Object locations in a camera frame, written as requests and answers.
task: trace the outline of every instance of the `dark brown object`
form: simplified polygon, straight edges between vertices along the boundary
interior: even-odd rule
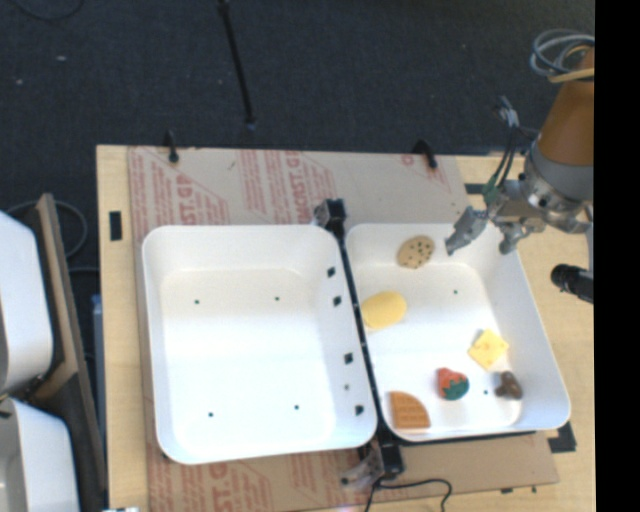
[[[512,372],[500,374],[500,387],[496,388],[496,395],[510,396],[518,400],[522,398],[522,387]]]

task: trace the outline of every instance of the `dark floor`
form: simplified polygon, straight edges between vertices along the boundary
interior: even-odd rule
[[[595,35],[595,0],[231,1],[250,131],[216,0],[76,2],[0,0],[0,209],[43,192],[78,208],[70,267],[99,264],[98,144],[171,128],[179,145],[484,153],[505,143],[498,95],[533,128],[555,97],[529,68],[534,37]],[[72,247],[80,223],[61,216]],[[72,280],[90,345],[97,274]]]

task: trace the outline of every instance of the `black pole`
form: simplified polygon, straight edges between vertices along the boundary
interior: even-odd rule
[[[224,23],[224,28],[227,33],[227,40],[229,41],[229,48],[231,49],[231,56],[233,57],[233,64],[236,68],[238,82],[240,83],[240,92],[242,93],[242,101],[244,103],[246,116],[245,122],[247,123],[247,128],[249,128],[250,130],[254,130],[256,118],[253,115],[251,99],[249,98],[249,90],[247,89],[247,81],[244,77],[244,71],[242,70],[242,63],[240,61],[240,53],[238,52],[238,45],[236,44],[233,27],[231,26],[231,18],[229,16],[229,0],[218,0],[218,13],[222,17],[222,22]]]

